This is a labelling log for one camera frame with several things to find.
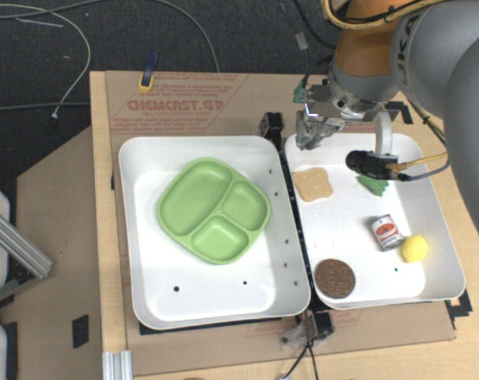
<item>brown round object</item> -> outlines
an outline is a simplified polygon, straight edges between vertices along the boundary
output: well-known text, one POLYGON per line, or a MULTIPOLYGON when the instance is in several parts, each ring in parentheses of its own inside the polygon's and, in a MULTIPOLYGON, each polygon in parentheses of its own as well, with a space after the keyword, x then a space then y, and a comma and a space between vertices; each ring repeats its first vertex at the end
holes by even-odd
POLYGON ((345 298, 355 287, 352 268, 337 259, 320 262, 315 269, 314 278, 321 292, 332 298, 345 298))

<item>white cable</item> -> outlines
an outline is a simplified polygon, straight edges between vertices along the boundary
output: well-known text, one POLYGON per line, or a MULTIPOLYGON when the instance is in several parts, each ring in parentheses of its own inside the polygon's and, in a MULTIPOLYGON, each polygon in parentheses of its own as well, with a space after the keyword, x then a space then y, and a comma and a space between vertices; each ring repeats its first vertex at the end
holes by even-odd
MULTIPOLYGON (((22 8, 22 9, 29 9, 29 10, 37 10, 37 11, 46 11, 45 9, 41 9, 39 7, 32 7, 32 6, 23 6, 23 5, 20 5, 20 4, 2 4, 0 3, 0 7, 17 7, 17 8, 22 8)), ((64 20, 66 23, 72 25, 72 27, 74 27, 77 32, 79 33, 79 35, 81 36, 81 38, 84 40, 85 44, 86 44, 86 49, 88 50, 88 60, 86 61, 86 65, 83 67, 80 75, 75 79, 74 83, 72 83, 72 85, 70 86, 70 88, 65 92, 65 94, 63 95, 62 99, 60 100, 60 104, 62 104, 66 98, 68 97, 68 95, 70 94, 70 92, 74 89, 74 87, 79 83, 79 81, 82 79, 82 77, 85 75, 85 73, 88 71, 89 69, 89 65, 91 63, 91 47, 89 46, 89 42, 87 40, 87 38, 85 37, 84 33, 82 32, 82 30, 74 23, 72 22, 71 20, 69 20, 68 18, 62 16, 61 14, 57 14, 57 13, 50 13, 51 15, 53 16, 56 16, 62 20, 64 20)), ((48 25, 46 23, 42 23, 42 22, 35 22, 35 21, 30 21, 31 23, 37 23, 38 25, 48 25)), ((53 118, 58 118, 58 111, 59 111, 59 105, 56 107, 55 111, 51 114, 51 116, 53 118)))

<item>yellow lemon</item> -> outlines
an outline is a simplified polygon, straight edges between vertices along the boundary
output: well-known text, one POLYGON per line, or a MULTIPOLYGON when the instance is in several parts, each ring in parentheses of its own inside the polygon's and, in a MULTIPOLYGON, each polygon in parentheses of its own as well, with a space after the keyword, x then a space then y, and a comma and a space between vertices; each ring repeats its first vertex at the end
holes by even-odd
POLYGON ((408 263, 418 262, 428 254, 428 243, 422 235, 412 235, 403 242, 401 252, 408 263))

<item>soda can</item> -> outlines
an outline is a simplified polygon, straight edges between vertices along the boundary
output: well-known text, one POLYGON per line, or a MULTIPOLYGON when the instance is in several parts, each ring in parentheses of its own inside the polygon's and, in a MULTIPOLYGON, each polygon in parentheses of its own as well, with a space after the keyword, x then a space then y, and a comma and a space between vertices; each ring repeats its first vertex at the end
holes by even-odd
POLYGON ((403 236, 390 214, 376 219, 370 228, 383 251, 396 248, 403 242, 403 236))

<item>green plate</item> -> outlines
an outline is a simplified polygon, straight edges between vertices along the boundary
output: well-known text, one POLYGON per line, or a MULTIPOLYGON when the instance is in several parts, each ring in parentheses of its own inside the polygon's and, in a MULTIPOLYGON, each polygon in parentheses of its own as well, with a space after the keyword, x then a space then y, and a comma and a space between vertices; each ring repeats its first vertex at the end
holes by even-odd
POLYGON ((203 158, 187 165, 158 201, 162 228, 208 262, 241 257, 269 220, 265 194, 223 162, 203 158))

